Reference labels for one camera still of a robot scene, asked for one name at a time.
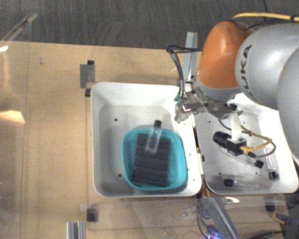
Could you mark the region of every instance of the gray carpet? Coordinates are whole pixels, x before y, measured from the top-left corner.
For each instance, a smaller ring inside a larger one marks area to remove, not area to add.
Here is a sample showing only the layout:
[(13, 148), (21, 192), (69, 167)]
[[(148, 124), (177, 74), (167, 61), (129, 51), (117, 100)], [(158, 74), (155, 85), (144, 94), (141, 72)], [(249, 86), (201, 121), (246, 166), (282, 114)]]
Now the gray carpet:
[[(299, 0), (265, 0), (269, 12), (299, 15)], [(0, 39), (38, 13), (32, 41), (164, 48), (198, 32), (199, 47), (217, 22), (264, 11), (263, 0), (0, 0)]]

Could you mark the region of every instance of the black cap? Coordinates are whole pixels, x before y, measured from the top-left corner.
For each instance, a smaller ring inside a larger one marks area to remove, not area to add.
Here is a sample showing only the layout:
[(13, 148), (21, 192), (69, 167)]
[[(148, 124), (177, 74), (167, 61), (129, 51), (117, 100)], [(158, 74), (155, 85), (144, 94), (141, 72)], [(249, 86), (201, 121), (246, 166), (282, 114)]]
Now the black cap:
[(234, 185), (234, 181), (232, 179), (225, 179), (224, 180), (224, 185), (226, 187), (232, 187)]
[(264, 166), (264, 163), (262, 161), (260, 161), (259, 159), (257, 159), (254, 164), (258, 168), (262, 168)]
[(278, 179), (278, 173), (276, 173), (276, 172), (269, 172), (268, 173), (268, 175), (269, 175), (269, 179), (270, 180), (276, 180), (276, 179)]
[(160, 128), (161, 127), (161, 121), (160, 120), (155, 120), (153, 127)]

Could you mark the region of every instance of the teal container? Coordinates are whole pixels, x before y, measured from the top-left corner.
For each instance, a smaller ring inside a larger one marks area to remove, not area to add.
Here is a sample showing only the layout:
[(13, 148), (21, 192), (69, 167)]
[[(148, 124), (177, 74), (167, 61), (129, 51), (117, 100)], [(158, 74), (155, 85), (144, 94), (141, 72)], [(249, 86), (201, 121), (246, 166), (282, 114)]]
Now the teal container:
[(162, 129), (161, 137), (170, 139), (169, 160), (167, 166), (167, 186), (158, 187), (132, 181), (136, 143), (139, 133), (149, 134), (149, 128), (128, 131), (122, 139), (122, 162), (127, 182), (135, 189), (146, 191), (172, 190), (181, 187), (187, 180), (187, 164), (183, 143), (174, 132)]

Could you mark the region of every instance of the teal bowl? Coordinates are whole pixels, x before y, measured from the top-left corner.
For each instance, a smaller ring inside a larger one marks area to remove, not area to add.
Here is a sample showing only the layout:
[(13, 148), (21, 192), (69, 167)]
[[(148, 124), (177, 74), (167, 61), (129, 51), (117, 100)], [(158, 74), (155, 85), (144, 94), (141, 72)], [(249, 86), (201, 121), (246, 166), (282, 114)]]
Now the teal bowl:
[(132, 181), (138, 134), (149, 134), (149, 131), (149, 128), (134, 129), (128, 131), (122, 139), (122, 162), (127, 182), (133, 188), (145, 191), (172, 190), (181, 187), (187, 180), (187, 164), (184, 147), (180, 137), (167, 129), (162, 129), (161, 134), (161, 137), (170, 139), (169, 160), (167, 165), (167, 186), (159, 187)]

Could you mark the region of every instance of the yellow cable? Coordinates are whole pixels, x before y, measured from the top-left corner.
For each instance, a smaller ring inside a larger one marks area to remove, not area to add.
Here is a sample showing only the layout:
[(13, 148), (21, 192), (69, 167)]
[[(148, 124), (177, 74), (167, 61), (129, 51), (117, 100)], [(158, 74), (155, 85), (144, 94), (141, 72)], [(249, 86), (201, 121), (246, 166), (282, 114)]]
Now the yellow cable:
[(261, 148), (264, 148), (266, 145), (268, 145), (269, 143), (271, 143), (273, 140), (269, 137), (266, 137), (266, 136), (262, 136), (262, 135), (259, 135), (259, 134), (256, 134), (256, 133), (253, 133), (251, 131), (249, 131), (248, 129), (246, 129), (243, 125), (241, 125), (241, 128), (246, 131), (248, 134), (251, 134), (255, 137), (258, 137), (260, 139), (263, 139), (263, 140), (266, 140), (266, 142), (256, 146), (256, 147), (248, 147), (248, 146), (241, 146), (240, 149), (245, 153), (249, 153), (249, 152), (253, 152), (257, 149), (261, 149)]
[(294, 22), (299, 22), (299, 17), (296, 16), (289, 16), (289, 15), (282, 15), (282, 14), (268, 13), (268, 12), (245, 12), (233, 16), (233, 18), (241, 18), (241, 17), (268, 17), (268, 18), (285, 19)]

